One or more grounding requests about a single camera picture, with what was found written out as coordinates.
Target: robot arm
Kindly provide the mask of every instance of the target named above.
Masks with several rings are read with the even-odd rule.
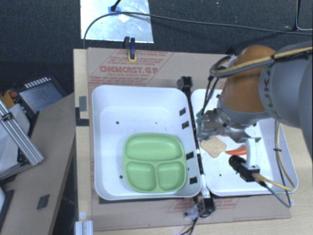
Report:
[[[230,62],[229,68],[221,69],[220,63],[212,67],[211,75],[227,80],[217,108],[197,120],[200,141],[222,132],[244,142],[249,138],[247,127],[272,117],[301,128],[312,157],[311,42],[277,53],[268,47],[250,46]]]

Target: aluminum foil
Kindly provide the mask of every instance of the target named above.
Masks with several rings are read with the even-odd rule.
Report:
[[[80,0],[81,38],[90,23],[96,18],[109,14],[117,0]],[[148,0],[122,0],[117,11],[140,12],[149,14]],[[150,17],[114,15],[97,21],[88,31],[86,39],[124,41],[125,37],[134,37],[139,43],[153,43]]]

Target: black carpet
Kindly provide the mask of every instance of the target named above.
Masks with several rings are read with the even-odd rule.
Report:
[[[274,30],[292,28],[296,0],[148,0],[152,14]],[[82,48],[80,0],[0,0],[0,91],[52,74],[73,91],[72,50]],[[299,25],[312,27],[312,0],[302,0]],[[235,53],[251,44],[279,49],[312,36],[268,33],[152,19],[154,44],[140,49]],[[118,42],[87,41],[89,47],[121,48]]]

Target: black clip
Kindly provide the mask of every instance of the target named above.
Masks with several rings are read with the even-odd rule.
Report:
[[[129,49],[129,47],[130,47],[130,37],[125,37],[124,38],[124,42],[123,42],[123,48],[124,49]]]
[[[11,112],[8,112],[0,117],[0,121],[7,121],[10,120],[13,117],[13,114]]]

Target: cardboard base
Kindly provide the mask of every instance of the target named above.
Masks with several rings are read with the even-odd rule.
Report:
[[[176,87],[176,82],[181,76],[192,76],[193,90],[205,88],[209,67],[221,57],[223,55],[140,50],[137,51],[138,61],[130,64],[126,50],[88,49],[88,81],[83,84],[88,86],[89,90],[87,94],[79,95],[86,99],[91,98],[92,91],[102,84]],[[216,88],[223,88],[223,84],[224,81],[221,80]],[[91,219],[94,230],[189,225],[191,219],[184,218],[183,213],[194,205],[192,198],[100,203],[94,190],[91,100],[87,100],[87,104],[89,127],[85,128],[88,128],[90,133]],[[289,209],[282,206],[272,195],[219,198],[215,200],[215,204],[216,211],[205,219],[199,219],[200,224],[291,217]]]

